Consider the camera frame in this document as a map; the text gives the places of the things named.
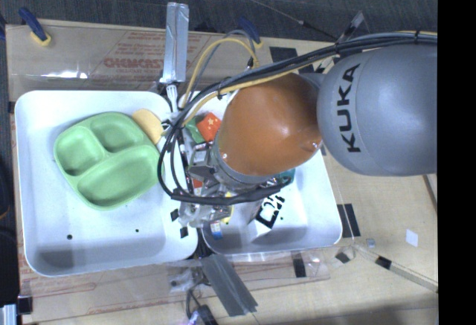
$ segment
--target black cable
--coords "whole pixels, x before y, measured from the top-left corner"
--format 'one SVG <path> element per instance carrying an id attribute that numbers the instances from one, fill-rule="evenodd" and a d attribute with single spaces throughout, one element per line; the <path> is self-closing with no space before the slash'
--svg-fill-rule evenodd
<path id="1" fill-rule="evenodd" d="M 194 284 L 187 290 L 187 297 L 185 299 L 185 313 L 187 313 L 187 317 L 190 320 L 192 317 L 192 312 L 190 311 L 190 299 L 192 298 L 193 301 L 195 301 L 195 304 L 200 307 L 200 302 L 196 299 L 195 295 L 193 294 L 193 291 L 197 286 L 200 284 L 206 284 L 205 280 L 199 281 L 197 284 Z"/>
<path id="2" fill-rule="evenodd" d="M 411 44 L 418 41 L 418 44 L 437 44 L 437 36 L 432 35 L 422 35 L 420 32 L 418 33 L 378 33 L 368 36 L 359 37 L 356 39 L 351 39 L 349 41 L 343 42 L 341 44 L 334 44 L 328 46 L 326 48 L 321 48 L 315 51 L 311 51 L 307 54 L 293 57 L 289 59 L 285 59 L 280 62 L 272 63 L 271 65 L 261 66 L 259 68 L 250 69 L 244 71 L 241 74 L 238 74 L 234 77 L 229 77 L 226 80 L 222 80 L 221 82 L 214 83 L 206 87 L 204 90 L 199 92 L 186 106 L 182 109 L 180 115 L 177 117 L 176 122 L 169 128 L 169 133 L 166 137 L 165 144 L 160 152 L 159 161 L 158 161 L 158 180 L 164 189 L 164 191 L 169 195 L 172 199 L 179 200 L 182 202 L 190 202 L 190 203 L 201 203 L 205 205 L 236 205 L 238 203 L 243 202 L 252 202 L 253 199 L 256 199 L 253 196 L 253 192 L 247 192 L 240 194 L 235 197 L 231 198 L 224 198 L 221 196 L 217 197 L 201 197 L 201 196 L 193 196 L 190 195 L 187 191 L 183 189 L 178 183 L 178 179 L 176 178 L 175 168 L 173 166 L 173 157 L 171 158 L 172 170 L 173 170 L 173 178 L 174 182 L 177 185 L 177 189 L 171 191 L 165 184 L 160 170 L 161 165 L 164 162 L 165 153 L 169 149 L 169 146 L 172 144 L 173 148 L 171 153 L 173 156 L 175 144 L 176 144 L 176 136 L 177 131 L 180 130 L 181 125 L 187 116 L 187 113 L 194 107 L 196 102 L 199 102 L 204 96 L 215 92 L 217 90 L 221 90 L 227 87 L 237 86 L 241 83 L 251 82 L 253 80 L 262 79 L 265 77 L 270 77 L 278 74 L 282 74 L 283 72 L 290 71 L 294 68 L 302 68 L 306 65 L 312 64 L 317 62 L 321 59 L 325 59 L 327 57 L 331 57 L 332 55 L 336 55 L 339 53 L 344 53 L 345 51 L 353 51 L 359 52 L 364 50 L 370 50 L 373 48 L 381 48 L 387 47 L 391 45 L 404 45 L 404 44 Z"/>
<path id="3" fill-rule="evenodd" d="M 329 38 L 333 39 L 334 41 L 337 41 L 337 37 L 333 36 L 332 34 L 327 33 L 324 30 L 317 29 L 315 26 L 312 26 L 311 24 L 309 24 L 306 21 L 301 21 L 299 23 L 302 25 L 303 28 L 313 29 L 313 30 L 317 31 L 318 33 L 323 34 L 324 36 L 328 36 Z"/>
<path id="4" fill-rule="evenodd" d="M 253 53 L 256 53 L 255 51 L 255 48 L 254 48 L 254 43 L 253 43 L 253 39 L 248 35 L 248 33 L 246 33 L 244 30 L 232 30 L 230 31 L 229 33 L 226 33 L 223 38 L 228 38 L 229 36 L 233 35 L 233 34 L 241 34 L 243 36 L 246 37 L 246 39 L 248 40 L 249 44 L 250 44 L 250 48 L 251 50 L 253 51 Z M 208 66 L 208 63 L 211 61 L 211 59 L 213 58 L 213 55 L 215 54 L 215 52 L 218 50 L 218 48 L 220 47 L 221 44 L 218 44 L 212 51 L 211 53 L 208 55 L 207 57 L 207 60 L 205 61 L 205 64 L 202 66 L 202 68 L 200 69 L 200 72 L 198 73 L 198 75 L 196 76 L 196 79 L 195 79 L 195 83 L 193 84 L 192 86 L 192 89 L 191 91 L 195 91 L 196 87 L 199 85 L 199 82 L 200 82 L 200 79 L 202 78 L 207 66 Z M 189 103 L 192 99 L 192 94 L 190 93 L 190 96 L 188 97 L 187 99 L 187 103 Z"/>

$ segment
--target green divided plate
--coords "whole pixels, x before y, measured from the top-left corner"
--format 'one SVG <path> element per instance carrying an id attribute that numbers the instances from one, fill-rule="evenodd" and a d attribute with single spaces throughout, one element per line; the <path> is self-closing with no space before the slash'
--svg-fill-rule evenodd
<path id="1" fill-rule="evenodd" d="M 112 209 L 139 197 L 158 182 L 158 150 L 129 116 L 106 112 L 62 132 L 54 158 L 83 201 Z"/>

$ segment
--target plastic sheet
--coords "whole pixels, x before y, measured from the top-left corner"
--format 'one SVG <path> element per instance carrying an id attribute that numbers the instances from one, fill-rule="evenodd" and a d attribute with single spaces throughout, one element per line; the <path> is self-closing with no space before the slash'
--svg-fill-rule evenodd
<path id="1" fill-rule="evenodd" d="M 39 21 L 51 35 L 46 47 L 31 39 L 28 26 L 7 26 L 11 100 L 31 90 L 157 89 L 164 69 L 165 30 Z M 187 70 L 210 37 L 190 33 L 188 41 L 191 61 L 181 65 Z"/>
<path id="2" fill-rule="evenodd" d="M 259 281 L 264 286 L 276 280 L 328 280 L 329 266 L 334 267 L 335 257 L 347 252 L 339 247 L 307 251 L 268 252 L 228 256 L 243 282 L 250 286 Z M 202 259 L 182 260 L 167 263 L 167 276 L 171 292 L 185 292 L 202 279 Z"/>

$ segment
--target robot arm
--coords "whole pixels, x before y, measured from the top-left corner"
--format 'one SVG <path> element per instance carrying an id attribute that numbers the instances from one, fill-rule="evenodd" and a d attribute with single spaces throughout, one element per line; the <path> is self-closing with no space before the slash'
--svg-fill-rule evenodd
<path id="1" fill-rule="evenodd" d="M 202 168 L 207 170 L 204 182 L 218 190 L 209 197 L 184 190 L 170 195 L 203 205 L 206 199 L 229 205 L 224 195 L 230 191 L 239 196 L 238 202 L 261 199 L 267 192 L 260 194 L 260 188 L 274 179 L 279 189 L 284 181 L 276 181 L 277 175 L 309 160 L 323 142 L 340 164 L 356 173 L 435 173 L 437 37 L 415 39 L 406 33 L 353 39 L 206 88 L 196 101 L 211 92 L 231 91 L 244 80 L 279 76 L 240 89 L 228 104 Z M 340 50 L 354 54 L 338 58 L 325 74 L 289 74 Z M 186 107 L 181 113 L 166 144 L 189 111 Z"/>

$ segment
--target black marking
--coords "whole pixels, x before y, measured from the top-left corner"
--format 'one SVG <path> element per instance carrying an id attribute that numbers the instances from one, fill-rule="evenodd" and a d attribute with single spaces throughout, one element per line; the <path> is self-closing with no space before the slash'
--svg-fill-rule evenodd
<path id="1" fill-rule="evenodd" d="M 16 102 L 8 102 L 8 113 L 9 114 L 14 114 L 15 113 L 15 104 Z"/>
<path id="2" fill-rule="evenodd" d="M 300 252 L 292 255 L 292 264 L 295 267 L 296 277 L 306 277 L 306 266 L 304 265 L 303 257 Z"/>
<path id="3" fill-rule="evenodd" d="M 390 267 L 392 265 L 392 261 L 385 258 L 385 257 L 378 257 L 377 260 L 375 261 L 375 264 L 378 266 L 381 266 L 385 269 L 390 270 Z"/>
<path id="4" fill-rule="evenodd" d="M 335 258 L 340 260 L 343 264 L 350 261 L 350 258 L 344 252 L 339 252 L 337 255 L 335 255 Z"/>
<path id="5" fill-rule="evenodd" d="M 188 228 L 182 227 L 180 229 L 180 239 L 185 238 L 186 236 L 188 236 Z"/>
<path id="6" fill-rule="evenodd" d="M 175 209 L 174 211 L 170 213 L 170 219 L 172 220 L 172 222 L 175 221 L 178 217 L 179 217 L 179 209 Z"/>
<path id="7" fill-rule="evenodd" d="M 353 236 L 360 236 L 358 229 L 356 214 L 352 204 L 337 205 L 339 216 L 342 222 L 342 237 L 351 238 Z"/>
<path id="8" fill-rule="evenodd" d="M 33 298 L 31 296 L 18 296 L 16 311 L 18 315 L 30 315 L 33 312 Z"/>

